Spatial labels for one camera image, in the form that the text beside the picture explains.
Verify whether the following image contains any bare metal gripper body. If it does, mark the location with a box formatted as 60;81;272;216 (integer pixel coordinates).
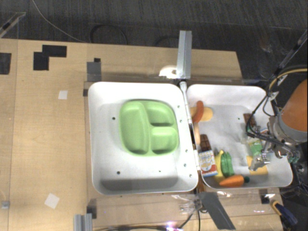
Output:
261;115;299;159

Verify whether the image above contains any yellow flat block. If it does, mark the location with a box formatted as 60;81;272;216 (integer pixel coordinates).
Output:
246;155;269;176

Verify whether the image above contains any green and white packet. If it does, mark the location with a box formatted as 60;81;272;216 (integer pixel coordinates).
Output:
247;138;265;159

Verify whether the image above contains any green pea pod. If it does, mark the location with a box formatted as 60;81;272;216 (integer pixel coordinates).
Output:
220;152;235;178

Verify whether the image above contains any orange carrot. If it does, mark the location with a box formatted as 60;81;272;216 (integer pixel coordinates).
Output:
218;174;251;188

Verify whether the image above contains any yellow banana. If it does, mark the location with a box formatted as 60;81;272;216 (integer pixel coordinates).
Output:
213;149;227;184

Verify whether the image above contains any brown chocolate bar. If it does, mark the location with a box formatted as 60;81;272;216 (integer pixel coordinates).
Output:
200;134;211;153
243;113;256;130

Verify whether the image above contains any white carton with red print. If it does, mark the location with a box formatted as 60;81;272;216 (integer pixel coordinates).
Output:
198;150;218;178

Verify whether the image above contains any white plastic tray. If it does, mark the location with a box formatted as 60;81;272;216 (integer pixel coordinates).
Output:
186;84;294;191
88;81;199;196

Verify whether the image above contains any tan bread stick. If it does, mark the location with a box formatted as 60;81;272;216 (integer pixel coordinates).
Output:
193;122;202;146

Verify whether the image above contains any tan bread bun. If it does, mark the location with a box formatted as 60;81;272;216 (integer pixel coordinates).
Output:
190;106;214;123

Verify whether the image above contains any orange red sausage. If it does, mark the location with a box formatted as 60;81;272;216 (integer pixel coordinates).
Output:
192;100;205;124

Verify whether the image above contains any green divided plate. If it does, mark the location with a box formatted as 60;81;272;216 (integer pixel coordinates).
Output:
119;99;180;157

